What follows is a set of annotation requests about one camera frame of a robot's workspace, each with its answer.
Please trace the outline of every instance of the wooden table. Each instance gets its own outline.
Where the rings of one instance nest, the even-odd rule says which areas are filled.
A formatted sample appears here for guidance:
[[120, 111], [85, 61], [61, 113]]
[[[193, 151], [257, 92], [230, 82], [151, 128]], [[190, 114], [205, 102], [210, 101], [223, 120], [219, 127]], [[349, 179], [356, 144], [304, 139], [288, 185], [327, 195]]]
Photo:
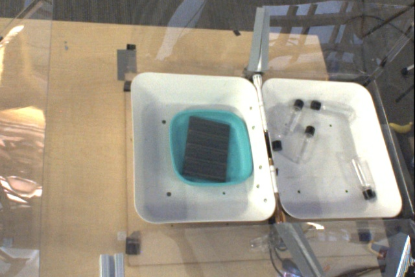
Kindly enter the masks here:
[[[271, 36], [270, 64], [283, 66], [287, 73], [306, 69], [327, 79], [318, 40], [305, 50], [288, 48], [287, 38]], [[126, 140], [124, 82], [117, 80], [117, 50], [136, 44], [139, 72], [241, 76], [251, 39], [251, 32], [236, 36], [224, 30], [53, 22], [41, 209], [42, 277], [97, 276], [100, 254], [125, 251], [132, 215], [126, 165], [132, 160]], [[302, 56], [303, 62], [291, 62]], [[374, 256], [361, 254], [326, 250], [324, 262], [328, 269], [339, 271], [336, 256], [351, 256], [351, 262], [362, 264], [370, 258], [375, 264]], [[127, 277], [275, 274], [267, 253], [250, 261], [199, 264], [137, 267], [126, 261]]]

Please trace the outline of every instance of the teal bowl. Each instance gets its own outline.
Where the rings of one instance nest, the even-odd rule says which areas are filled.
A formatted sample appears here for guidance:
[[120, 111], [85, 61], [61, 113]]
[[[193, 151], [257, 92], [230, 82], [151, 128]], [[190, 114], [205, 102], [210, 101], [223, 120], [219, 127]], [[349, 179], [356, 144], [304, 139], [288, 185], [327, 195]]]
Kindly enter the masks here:
[[[225, 182], [184, 177], [182, 169], [187, 140], [189, 118], [195, 116], [230, 126], [228, 167]], [[252, 174], [252, 151], [245, 122], [237, 115], [222, 110], [186, 110], [177, 113], [170, 122], [170, 152], [177, 177], [194, 186], [223, 186], [244, 182]]]

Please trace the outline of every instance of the black sponge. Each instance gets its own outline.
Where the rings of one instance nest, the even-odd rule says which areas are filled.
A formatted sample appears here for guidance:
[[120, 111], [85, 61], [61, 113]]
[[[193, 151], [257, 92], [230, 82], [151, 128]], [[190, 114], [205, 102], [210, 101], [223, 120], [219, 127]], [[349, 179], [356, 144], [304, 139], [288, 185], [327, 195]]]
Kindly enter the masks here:
[[199, 117], [189, 118], [182, 175], [226, 181], [230, 126]]

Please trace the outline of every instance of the clear vial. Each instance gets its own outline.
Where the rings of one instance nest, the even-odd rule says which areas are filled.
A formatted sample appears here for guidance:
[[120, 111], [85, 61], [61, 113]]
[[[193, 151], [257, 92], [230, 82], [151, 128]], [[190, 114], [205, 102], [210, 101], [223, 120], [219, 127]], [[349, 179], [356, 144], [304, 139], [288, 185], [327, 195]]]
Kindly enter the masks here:
[[316, 129], [313, 126], [307, 126], [307, 128], [305, 129], [300, 150], [298, 151], [298, 154], [294, 159], [296, 163], [304, 161], [304, 158], [307, 156], [307, 151], [309, 150], [310, 142], [313, 139], [315, 132]]
[[321, 111], [321, 112], [329, 112], [334, 114], [342, 114], [345, 115], [349, 121], [352, 121], [356, 117], [355, 110], [347, 104], [341, 102], [324, 102], [321, 103], [320, 101], [311, 101], [310, 108], [312, 110]]
[[351, 164], [356, 172], [359, 185], [365, 200], [374, 199], [376, 197], [375, 184], [369, 166], [362, 158], [355, 156], [351, 159]]
[[296, 99], [290, 112], [290, 119], [284, 127], [283, 135], [294, 132], [298, 120], [301, 116], [301, 110], [303, 109], [304, 102], [301, 99]]

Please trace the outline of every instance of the white tray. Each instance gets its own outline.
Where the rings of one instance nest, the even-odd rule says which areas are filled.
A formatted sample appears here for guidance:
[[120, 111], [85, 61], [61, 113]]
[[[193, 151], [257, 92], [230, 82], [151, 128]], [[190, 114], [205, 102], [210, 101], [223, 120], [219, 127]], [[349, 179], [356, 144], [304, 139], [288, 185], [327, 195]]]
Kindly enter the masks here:
[[[275, 209], [254, 86], [243, 78], [144, 73], [132, 82], [134, 203], [151, 223], [263, 221]], [[254, 170], [242, 184], [192, 186], [174, 173], [169, 121], [182, 110], [232, 111], [248, 128]]]
[[[299, 219], [394, 217], [402, 207], [392, 165], [369, 92], [354, 83], [270, 79], [263, 95], [268, 128], [277, 138], [295, 99], [305, 106], [293, 135], [283, 139], [283, 150], [274, 153], [279, 168], [278, 191], [285, 211]], [[309, 101], [348, 104], [356, 118], [311, 110]], [[291, 161], [307, 125], [316, 128], [304, 165]], [[364, 200], [357, 176], [348, 162], [362, 156], [370, 168], [377, 194]]]

